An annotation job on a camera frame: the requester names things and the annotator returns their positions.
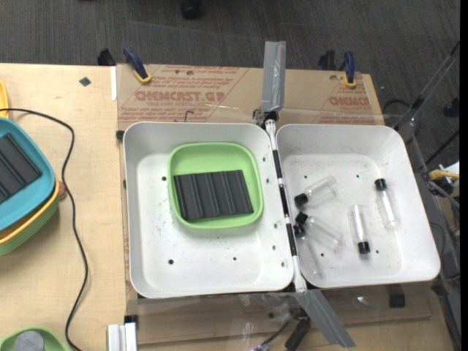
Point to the green plate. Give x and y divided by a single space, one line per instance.
36 241
51 336
215 157

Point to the black ribbed block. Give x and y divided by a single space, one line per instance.
14 166
214 195

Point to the thin black and white rod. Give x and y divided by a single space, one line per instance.
279 170

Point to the black hex key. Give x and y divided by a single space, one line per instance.
189 114

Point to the brown cardboard board red print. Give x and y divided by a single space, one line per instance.
226 90

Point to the clear plastic bottle black cap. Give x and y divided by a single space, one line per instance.
358 225
387 207
320 189
310 256
325 232

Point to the white plastic tray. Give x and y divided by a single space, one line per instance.
395 254
204 258

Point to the black chair caster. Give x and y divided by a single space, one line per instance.
191 7

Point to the orange plate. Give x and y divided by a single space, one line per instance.
40 225

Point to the blue plate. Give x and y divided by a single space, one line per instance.
33 210

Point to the yellow plate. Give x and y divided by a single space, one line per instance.
3 99

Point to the grey metal cylinder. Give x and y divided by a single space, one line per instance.
29 342

